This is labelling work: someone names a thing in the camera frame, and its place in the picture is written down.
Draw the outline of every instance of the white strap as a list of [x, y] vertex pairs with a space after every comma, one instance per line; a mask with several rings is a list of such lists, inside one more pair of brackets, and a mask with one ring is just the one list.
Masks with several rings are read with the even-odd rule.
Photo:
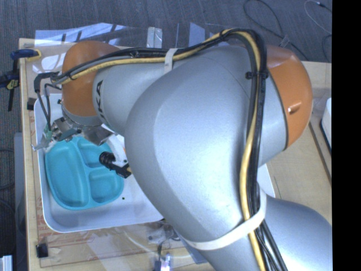
[[177, 50], [178, 48], [170, 48], [167, 51], [164, 60], [164, 74], [170, 72], [173, 69], [173, 55]]
[[191, 247], [198, 250], [216, 250], [226, 247], [240, 238], [246, 236], [250, 232], [254, 231], [259, 225], [262, 223], [263, 219], [266, 215], [266, 204], [267, 204], [267, 196], [266, 193], [259, 189], [260, 191], [260, 207], [258, 212], [252, 216], [249, 220], [243, 222], [236, 228], [234, 228], [229, 233], [223, 235], [222, 237], [208, 241], [208, 242], [192, 242], [184, 239]]

